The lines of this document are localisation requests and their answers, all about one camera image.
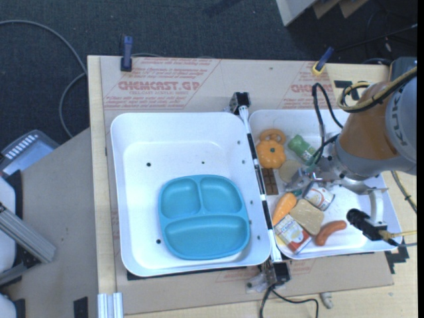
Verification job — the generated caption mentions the black cylinder on white bracket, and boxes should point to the black cylinder on white bracket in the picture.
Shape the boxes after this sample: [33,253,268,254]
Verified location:
[341,176,390,241]

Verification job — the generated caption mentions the orange carrot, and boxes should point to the orange carrot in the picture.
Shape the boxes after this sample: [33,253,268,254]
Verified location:
[272,192,298,227]

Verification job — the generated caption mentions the green bottle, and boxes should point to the green bottle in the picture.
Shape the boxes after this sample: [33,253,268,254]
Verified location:
[287,134,317,164]

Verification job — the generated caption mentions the thin black and white rod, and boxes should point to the thin black and white rod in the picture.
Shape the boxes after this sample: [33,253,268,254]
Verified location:
[238,105,283,262]

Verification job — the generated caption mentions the beige round biscuit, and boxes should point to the beige round biscuit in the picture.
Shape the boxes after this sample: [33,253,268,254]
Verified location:
[278,159,303,183]

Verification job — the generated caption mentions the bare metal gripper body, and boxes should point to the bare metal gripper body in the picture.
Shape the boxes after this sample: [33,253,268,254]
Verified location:
[307,155,348,187]

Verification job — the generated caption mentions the white plastic tray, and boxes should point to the white plastic tray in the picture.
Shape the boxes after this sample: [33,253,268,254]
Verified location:
[248,109,403,261]
[109,111,274,277]

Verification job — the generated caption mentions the white can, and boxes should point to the white can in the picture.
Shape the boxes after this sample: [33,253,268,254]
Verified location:
[302,182,336,212]

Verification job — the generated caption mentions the beige bread slice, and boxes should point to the beige bread slice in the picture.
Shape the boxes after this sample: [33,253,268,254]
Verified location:
[289,198,325,237]

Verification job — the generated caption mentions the orange pumpkin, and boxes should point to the orange pumpkin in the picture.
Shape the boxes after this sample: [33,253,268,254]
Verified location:
[255,139,287,170]

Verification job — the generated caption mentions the orange pretzel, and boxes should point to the orange pretzel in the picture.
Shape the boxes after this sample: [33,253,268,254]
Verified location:
[258,128,287,146]

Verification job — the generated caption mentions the orange sausage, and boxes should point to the orange sausage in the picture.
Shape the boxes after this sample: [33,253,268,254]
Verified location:
[314,220,348,247]

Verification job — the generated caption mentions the white and red carton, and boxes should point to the white and red carton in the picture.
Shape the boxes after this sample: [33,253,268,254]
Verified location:
[272,214,313,255]

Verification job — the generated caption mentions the black block with thin wires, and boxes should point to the black block with thin wires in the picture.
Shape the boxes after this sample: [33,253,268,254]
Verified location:
[260,261,293,286]
[227,91,251,115]

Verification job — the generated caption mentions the brown chocolate bar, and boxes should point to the brown chocolate bar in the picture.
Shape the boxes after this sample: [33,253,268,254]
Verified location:
[260,167,280,196]

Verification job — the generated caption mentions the blue divided plate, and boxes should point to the blue divided plate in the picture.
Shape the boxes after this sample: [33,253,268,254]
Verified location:
[158,174,251,261]

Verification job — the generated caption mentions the brown cardboard board red print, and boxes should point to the brown cardboard board red print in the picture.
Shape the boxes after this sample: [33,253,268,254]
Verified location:
[99,56,396,315]

